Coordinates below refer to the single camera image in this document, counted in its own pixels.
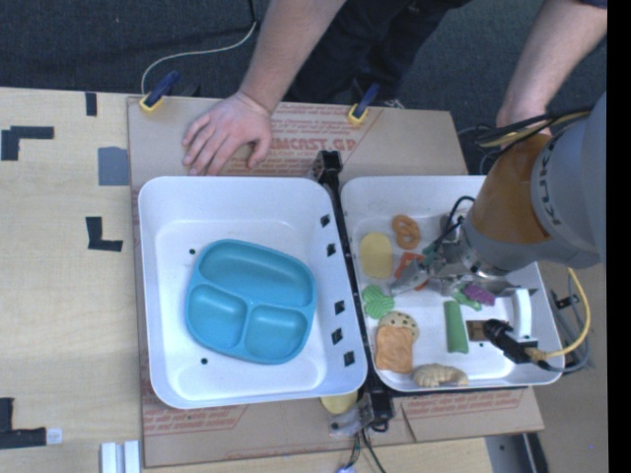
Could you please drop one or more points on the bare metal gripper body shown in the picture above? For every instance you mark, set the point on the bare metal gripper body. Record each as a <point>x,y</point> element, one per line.
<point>456,264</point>

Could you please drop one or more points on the beige croissant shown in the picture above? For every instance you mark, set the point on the beige croissant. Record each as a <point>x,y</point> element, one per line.
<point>439,376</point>

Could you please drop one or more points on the yellow oval chip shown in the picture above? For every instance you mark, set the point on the yellow oval chip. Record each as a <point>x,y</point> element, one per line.
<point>375,255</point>

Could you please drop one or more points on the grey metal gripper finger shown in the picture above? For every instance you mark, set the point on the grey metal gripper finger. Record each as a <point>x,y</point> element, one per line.
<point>512,290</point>
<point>411,278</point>

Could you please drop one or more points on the brown cardboard board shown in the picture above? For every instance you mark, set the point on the brown cardboard board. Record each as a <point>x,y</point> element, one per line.
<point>404,136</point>

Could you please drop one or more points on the orange toast slice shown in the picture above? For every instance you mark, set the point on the orange toast slice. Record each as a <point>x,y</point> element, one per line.
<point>393,350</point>

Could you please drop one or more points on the green leaf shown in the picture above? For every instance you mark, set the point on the green leaf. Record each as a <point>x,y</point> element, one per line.
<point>468,304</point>

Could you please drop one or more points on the green bean pod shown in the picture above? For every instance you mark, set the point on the green bean pod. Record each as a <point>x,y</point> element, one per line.
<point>455,328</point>

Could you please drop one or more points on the person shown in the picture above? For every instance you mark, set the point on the person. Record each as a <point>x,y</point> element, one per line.
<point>384,22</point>

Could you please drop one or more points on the chocolate chip biscuit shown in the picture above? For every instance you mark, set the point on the chocolate chip biscuit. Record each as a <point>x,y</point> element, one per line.
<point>401,320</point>

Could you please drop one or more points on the person's left forearm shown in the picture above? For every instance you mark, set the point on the person's left forearm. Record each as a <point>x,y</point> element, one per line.
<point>557,52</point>

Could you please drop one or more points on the blue divided plate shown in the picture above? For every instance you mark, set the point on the blue divided plate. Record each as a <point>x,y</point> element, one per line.
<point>249,298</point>

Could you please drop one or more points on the person's left hand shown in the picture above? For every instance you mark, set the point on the person's left hand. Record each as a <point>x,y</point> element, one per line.
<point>520,116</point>

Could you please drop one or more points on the person's right hand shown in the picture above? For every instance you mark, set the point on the person's right hand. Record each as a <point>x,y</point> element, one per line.
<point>227,131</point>

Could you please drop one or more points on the orange red toy piece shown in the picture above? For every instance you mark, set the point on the orange red toy piece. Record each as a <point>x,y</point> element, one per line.
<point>405,259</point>

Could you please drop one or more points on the yellow oval toy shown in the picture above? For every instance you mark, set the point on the yellow oval toy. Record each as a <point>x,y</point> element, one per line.
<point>339,403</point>

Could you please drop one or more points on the black cylinder on white bracket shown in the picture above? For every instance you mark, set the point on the black cylinder on white bracket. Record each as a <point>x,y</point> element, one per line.
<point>521,313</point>

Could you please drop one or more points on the purple grapes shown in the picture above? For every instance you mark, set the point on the purple grapes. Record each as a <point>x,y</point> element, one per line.
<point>479,294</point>

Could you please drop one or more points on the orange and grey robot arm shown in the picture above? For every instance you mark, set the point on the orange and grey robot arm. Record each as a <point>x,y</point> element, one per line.
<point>542,205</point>

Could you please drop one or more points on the orange pretzel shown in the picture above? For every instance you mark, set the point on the orange pretzel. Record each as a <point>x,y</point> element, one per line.
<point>405,237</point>

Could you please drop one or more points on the brown square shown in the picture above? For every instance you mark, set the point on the brown square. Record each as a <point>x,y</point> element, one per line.
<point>475,330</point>

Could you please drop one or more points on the white plastic tray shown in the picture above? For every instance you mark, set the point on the white plastic tray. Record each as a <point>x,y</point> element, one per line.
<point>236,205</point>
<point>493,362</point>

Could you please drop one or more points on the thin black rod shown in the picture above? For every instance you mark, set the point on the thin black rod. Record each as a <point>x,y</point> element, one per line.
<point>346,244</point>

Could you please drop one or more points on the person's right forearm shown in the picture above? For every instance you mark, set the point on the person's right forearm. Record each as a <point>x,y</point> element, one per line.
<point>291,32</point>

